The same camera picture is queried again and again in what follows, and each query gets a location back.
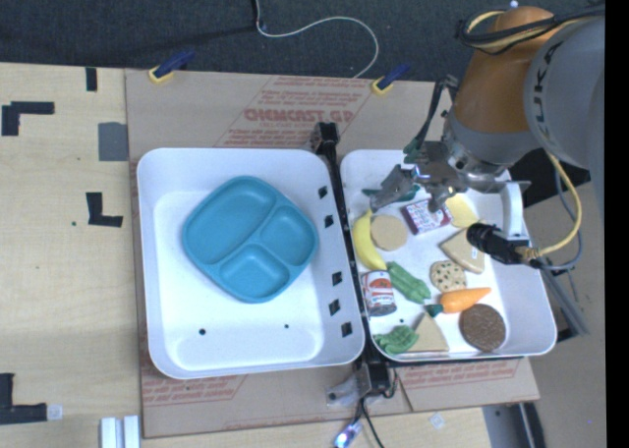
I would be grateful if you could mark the yellow banana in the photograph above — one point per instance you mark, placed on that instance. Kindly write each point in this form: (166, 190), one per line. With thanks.
(366, 244)

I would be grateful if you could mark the green pea pod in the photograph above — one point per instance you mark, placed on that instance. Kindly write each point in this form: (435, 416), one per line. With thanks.
(408, 281)

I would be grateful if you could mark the red and white packet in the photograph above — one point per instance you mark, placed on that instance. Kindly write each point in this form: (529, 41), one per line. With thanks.
(423, 217)

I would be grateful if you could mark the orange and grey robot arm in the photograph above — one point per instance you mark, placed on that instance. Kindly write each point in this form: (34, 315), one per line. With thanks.
(535, 87)

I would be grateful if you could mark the tan triangular wedge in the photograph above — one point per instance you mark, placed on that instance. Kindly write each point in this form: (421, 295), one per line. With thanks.
(430, 335)

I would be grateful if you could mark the white plastic tray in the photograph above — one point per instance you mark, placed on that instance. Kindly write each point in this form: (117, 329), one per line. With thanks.
(206, 338)
(516, 303)

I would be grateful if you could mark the dark green toy vegetable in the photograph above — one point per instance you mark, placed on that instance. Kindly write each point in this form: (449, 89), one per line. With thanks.
(410, 194)

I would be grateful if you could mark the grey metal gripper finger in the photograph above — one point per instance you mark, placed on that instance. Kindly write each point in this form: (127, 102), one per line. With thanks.
(390, 188)
(440, 199)

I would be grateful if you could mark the pale yellow cheese slice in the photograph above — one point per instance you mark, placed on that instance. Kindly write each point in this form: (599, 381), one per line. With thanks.
(462, 211)

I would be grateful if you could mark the blue divided plate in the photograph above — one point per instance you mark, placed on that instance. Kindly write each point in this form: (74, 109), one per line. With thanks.
(245, 235)

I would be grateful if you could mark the orange carrot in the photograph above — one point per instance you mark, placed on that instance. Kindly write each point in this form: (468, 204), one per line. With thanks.
(462, 299)

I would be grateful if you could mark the round tan biscuit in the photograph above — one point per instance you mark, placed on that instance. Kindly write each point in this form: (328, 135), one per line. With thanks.
(388, 233)

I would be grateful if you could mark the tan bread slice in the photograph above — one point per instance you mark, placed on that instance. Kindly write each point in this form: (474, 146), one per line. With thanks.
(462, 249)

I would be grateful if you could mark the small red and white can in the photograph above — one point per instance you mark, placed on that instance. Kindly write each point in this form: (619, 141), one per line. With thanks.
(378, 293)

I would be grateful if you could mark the black cylinder on white bracket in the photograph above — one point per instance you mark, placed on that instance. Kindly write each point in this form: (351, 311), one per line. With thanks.
(501, 235)

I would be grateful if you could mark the chocolate chip cookie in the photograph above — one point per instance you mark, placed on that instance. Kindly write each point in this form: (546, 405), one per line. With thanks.
(447, 276)

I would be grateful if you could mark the brown cardboard board red print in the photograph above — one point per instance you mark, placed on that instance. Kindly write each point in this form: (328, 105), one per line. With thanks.
(245, 112)

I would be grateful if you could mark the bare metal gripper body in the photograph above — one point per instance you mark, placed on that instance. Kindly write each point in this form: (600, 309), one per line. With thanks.
(449, 168)

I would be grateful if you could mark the round brown cookie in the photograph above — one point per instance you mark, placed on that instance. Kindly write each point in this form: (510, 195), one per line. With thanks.
(482, 327)

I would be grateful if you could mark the green lettuce leaf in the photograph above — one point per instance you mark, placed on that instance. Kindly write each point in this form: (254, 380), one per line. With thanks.
(395, 339)

